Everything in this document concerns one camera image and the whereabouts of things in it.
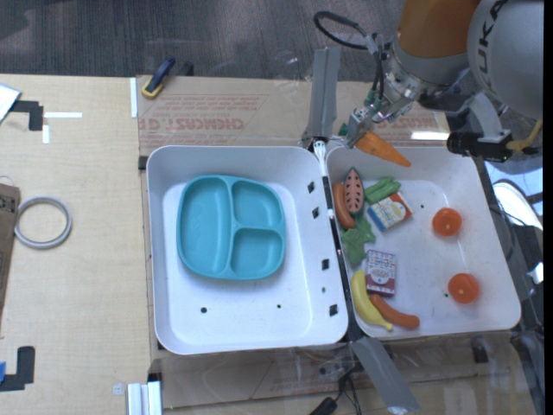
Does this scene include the green pea pods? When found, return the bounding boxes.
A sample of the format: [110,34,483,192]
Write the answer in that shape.
[363,176,403,206]

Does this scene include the white and orange carton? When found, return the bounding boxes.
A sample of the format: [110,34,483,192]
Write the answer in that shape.
[366,191,414,233]

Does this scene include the white plastic tray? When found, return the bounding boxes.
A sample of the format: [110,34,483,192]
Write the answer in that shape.
[324,144,523,342]
[145,144,350,356]

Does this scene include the blue divided plate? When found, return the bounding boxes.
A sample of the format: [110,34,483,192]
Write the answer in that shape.
[175,174,288,282]

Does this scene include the purple and red carton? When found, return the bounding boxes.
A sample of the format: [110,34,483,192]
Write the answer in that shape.
[364,249,397,299]

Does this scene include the yellow banana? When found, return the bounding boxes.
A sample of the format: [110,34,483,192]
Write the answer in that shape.
[350,268,395,333]

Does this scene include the orange round fruit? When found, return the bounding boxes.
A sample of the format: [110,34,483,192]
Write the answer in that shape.
[431,207,464,238]
[447,272,481,305]

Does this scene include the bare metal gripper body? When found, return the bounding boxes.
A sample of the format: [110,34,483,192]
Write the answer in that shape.
[365,70,427,124]

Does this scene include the red watermelon slice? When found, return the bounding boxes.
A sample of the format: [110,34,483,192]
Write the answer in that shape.
[342,167,366,215]

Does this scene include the white tape roll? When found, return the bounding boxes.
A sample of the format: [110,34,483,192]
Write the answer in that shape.
[13,195,73,251]

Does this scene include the orange sausage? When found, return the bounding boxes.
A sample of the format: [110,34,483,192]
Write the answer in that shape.
[331,182,357,231]
[368,293,422,331]

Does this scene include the black cylinder on white bracket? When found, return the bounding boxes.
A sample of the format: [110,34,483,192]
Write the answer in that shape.
[446,92,516,163]

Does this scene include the orange carrot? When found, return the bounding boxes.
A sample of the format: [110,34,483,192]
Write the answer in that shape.
[338,122,413,169]

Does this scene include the brown cardboard board red print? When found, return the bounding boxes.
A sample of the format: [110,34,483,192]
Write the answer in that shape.
[136,74,522,410]

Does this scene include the green lettuce leaf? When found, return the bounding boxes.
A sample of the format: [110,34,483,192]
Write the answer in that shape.
[338,217,378,267]

